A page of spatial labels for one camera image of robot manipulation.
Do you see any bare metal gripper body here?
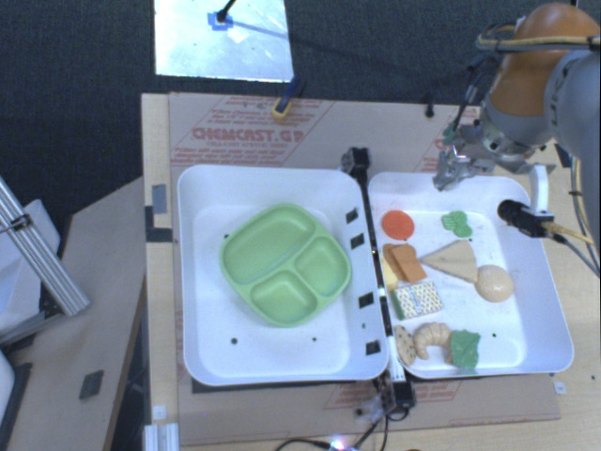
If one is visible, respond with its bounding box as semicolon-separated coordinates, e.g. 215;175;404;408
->
451;124;537;176

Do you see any small green leaf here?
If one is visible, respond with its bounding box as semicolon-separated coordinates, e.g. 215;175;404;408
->
440;210;472;240

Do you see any orange round slice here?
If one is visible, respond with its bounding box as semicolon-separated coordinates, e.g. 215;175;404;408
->
380;210;416;242

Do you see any beige triangular sandwich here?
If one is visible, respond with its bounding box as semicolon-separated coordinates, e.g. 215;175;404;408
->
418;239;480;285

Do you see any orange toast slice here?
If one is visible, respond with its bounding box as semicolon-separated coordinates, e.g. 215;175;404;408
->
391;243;429;284
381;242;403;276

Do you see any thin black and white rod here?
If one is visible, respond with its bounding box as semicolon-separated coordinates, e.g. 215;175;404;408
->
355;170;406;385

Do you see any yellow cheese slice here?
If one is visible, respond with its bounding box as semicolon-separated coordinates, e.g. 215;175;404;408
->
380;255;401;293

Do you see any beige round bun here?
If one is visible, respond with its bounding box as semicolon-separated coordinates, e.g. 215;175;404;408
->
474;264;516;304

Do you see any beige croissant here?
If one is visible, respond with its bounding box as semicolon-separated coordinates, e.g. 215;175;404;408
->
412;321;455;362

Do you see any brown chip biscuit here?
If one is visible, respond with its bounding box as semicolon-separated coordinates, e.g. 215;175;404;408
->
393;323;418;367

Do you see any green lettuce leaf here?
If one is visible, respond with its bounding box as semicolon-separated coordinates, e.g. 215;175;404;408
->
449;329;482;372

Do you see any white plastic tray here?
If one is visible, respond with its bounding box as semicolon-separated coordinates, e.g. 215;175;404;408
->
367;171;576;380
176;163;392;387

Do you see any green divided plate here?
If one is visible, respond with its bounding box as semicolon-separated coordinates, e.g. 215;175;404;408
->
218;203;353;330

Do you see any brown cardboard board red print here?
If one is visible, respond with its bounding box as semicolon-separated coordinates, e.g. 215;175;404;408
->
167;92;562;446

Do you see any black cylinder on white bracket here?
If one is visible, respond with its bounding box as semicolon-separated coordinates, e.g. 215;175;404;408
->
496;163;556;240

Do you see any black block with thin wires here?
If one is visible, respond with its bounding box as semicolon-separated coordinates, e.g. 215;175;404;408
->
340;146;373;177
374;377;417;415

